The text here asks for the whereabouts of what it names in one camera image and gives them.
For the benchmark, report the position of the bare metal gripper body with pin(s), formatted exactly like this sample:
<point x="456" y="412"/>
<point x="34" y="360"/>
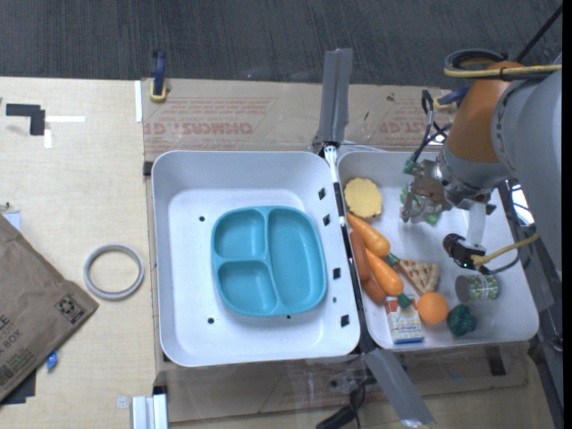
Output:
<point x="427" y="186"/>

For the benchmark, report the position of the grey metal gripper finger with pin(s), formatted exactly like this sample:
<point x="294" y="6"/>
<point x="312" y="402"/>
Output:
<point x="435" y="208"/>
<point x="410" y="210"/>

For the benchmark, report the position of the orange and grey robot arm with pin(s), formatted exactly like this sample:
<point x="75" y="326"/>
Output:
<point x="514" y="123"/>

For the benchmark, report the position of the orange carrot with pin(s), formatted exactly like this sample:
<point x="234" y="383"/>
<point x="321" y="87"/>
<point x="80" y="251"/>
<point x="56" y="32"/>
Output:
<point x="371" y="235"/>
<point x="385" y="274"/>

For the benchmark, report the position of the yellow biscuit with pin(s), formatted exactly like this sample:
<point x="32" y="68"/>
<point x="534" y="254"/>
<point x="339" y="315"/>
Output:
<point x="363" y="197"/>

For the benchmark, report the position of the pizza slice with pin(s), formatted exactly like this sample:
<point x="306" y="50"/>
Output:
<point x="420" y="274"/>

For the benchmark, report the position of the orange-brown sausage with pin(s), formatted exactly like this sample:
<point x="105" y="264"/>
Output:
<point x="359" y="255"/>
<point x="373" y="291"/>

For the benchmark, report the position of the small green and white can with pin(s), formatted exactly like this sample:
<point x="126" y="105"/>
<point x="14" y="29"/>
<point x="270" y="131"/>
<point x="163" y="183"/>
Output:
<point x="480" y="288"/>

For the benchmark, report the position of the orange ball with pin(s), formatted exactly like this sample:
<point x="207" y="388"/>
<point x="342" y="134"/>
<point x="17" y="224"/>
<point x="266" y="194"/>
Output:
<point x="432" y="308"/>

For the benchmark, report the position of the white red and blue carton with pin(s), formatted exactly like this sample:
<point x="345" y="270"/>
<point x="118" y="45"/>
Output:
<point x="404" y="322"/>

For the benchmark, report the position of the green broccoli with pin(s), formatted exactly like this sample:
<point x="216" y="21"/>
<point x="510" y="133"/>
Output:
<point x="461" y="321"/>

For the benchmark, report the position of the blue divided plate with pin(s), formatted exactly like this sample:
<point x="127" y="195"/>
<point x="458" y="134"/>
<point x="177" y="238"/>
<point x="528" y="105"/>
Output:
<point x="295" y="257"/>

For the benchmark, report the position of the white plastic tray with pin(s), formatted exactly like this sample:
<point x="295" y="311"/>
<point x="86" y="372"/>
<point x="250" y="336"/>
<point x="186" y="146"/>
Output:
<point x="500" y="320"/>
<point x="187" y="257"/>

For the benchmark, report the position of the brown cardboard board red print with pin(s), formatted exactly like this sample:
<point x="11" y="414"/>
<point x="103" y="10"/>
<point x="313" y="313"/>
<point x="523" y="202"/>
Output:
<point x="268" y="114"/>

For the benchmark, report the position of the brown paper envelope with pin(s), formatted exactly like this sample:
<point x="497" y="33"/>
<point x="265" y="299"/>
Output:
<point x="31" y="293"/>

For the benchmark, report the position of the black cylinder on white bracket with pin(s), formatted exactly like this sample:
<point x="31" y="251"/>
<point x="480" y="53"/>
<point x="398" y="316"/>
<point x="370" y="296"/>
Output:
<point x="460" y="248"/>

